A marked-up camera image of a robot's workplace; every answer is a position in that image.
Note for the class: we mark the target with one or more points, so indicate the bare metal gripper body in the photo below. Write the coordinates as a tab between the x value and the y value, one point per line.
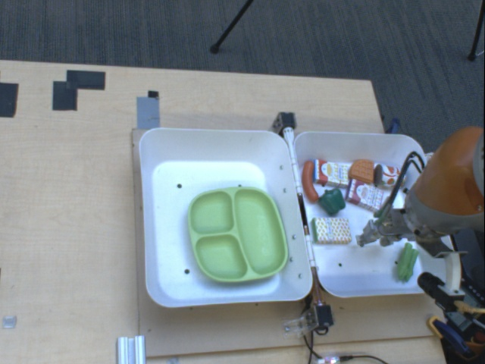
398	224

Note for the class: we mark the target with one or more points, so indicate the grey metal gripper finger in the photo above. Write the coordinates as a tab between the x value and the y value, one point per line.
366	234
386	240

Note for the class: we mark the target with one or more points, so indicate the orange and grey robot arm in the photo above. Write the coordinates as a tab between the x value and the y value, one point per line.
451	180

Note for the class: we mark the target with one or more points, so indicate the white plastic tray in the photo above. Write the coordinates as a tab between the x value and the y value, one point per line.
363	271
170	241

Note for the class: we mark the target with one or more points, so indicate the maroon and white carton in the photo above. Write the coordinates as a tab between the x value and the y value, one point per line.
365	196

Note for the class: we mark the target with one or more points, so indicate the green bell pepper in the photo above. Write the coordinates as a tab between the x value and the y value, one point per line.
332	202

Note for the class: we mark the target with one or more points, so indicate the white carton with orange swirls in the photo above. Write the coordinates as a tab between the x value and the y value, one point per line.
391	174

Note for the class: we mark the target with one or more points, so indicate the orange waffle biscuit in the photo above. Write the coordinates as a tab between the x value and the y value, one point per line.
362	171

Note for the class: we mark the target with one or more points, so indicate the orange and white carton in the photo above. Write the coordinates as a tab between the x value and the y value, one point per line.
333	172

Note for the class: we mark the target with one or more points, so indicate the red sausage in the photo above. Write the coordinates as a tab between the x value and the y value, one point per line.
308	182

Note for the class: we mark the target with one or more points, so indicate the thin black and white rod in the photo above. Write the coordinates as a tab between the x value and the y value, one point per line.
296	173

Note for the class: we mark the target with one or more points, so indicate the green divided plate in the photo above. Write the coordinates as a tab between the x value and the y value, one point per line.
257	230

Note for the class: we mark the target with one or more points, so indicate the black tripod leg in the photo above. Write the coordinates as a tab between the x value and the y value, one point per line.
476	36
238	15

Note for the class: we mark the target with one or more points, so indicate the small clear plastic square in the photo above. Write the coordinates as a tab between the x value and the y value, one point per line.
10	322

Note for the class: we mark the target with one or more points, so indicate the black cylinder on white bracket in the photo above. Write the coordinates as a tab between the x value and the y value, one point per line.
435	286

